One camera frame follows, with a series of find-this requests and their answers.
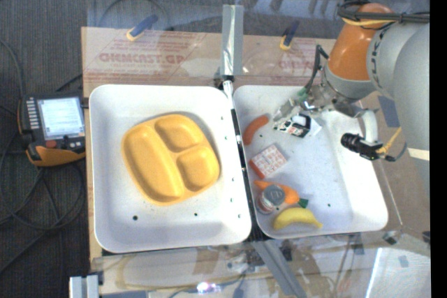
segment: white tray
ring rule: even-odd
[[[313,137],[293,137],[272,129],[272,114],[288,98],[296,97],[299,89],[242,86],[235,91],[235,107],[242,133],[256,117],[270,115],[270,122],[256,132],[250,145],[244,146],[246,160],[275,144],[288,162],[264,180],[297,190],[309,200],[308,208],[323,228],[292,224],[273,230],[273,219],[285,204],[269,215],[256,212],[259,227],[266,235],[278,239],[380,230],[388,222],[388,210],[372,163],[340,144],[344,133],[361,133],[357,119],[338,112],[325,113],[321,117],[324,125]],[[248,174],[255,200],[261,191],[253,180],[259,178],[249,166]]]
[[[127,253],[235,244],[250,233],[235,129],[228,99],[212,87],[108,84],[89,100],[94,229],[107,251]],[[181,203],[149,203],[133,184],[121,155],[123,134],[154,117],[182,113],[198,123],[221,166],[217,182]]]

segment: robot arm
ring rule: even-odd
[[[409,154],[429,193],[430,16],[398,15],[381,4],[355,1],[360,7],[354,16],[346,6],[340,7],[339,15],[350,18],[344,18],[346,24],[323,66],[321,83],[309,86],[300,106],[310,112],[337,110],[361,117],[366,111],[356,102],[373,91],[392,99]],[[365,121],[365,126],[369,124],[374,125],[370,119]],[[342,144],[370,160],[379,157],[377,150],[382,147],[377,138],[350,133]]]

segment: orange carrot toy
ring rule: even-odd
[[[253,121],[251,121],[242,136],[242,142],[244,143],[244,145],[250,145],[251,141],[253,140],[254,133],[260,127],[266,125],[267,123],[268,116],[266,114],[263,114],[262,116],[259,116],[258,118],[255,118]]]
[[[284,193],[286,194],[286,198],[284,199],[284,202],[286,204],[296,204],[298,203],[298,201],[300,201],[300,196],[298,195],[297,191],[293,190],[290,186],[264,180],[254,180],[253,182],[261,190],[264,190],[270,185],[278,185],[282,190],[284,190]]]

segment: small box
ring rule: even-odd
[[[286,158],[284,158],[274,144],[264,149],[249,161],[251,168],[261,179],[268,177],[286,163]]]
[[[310,131],[311,118],[304,114],[296,115],[278,123],[273,129],[303,138]]]

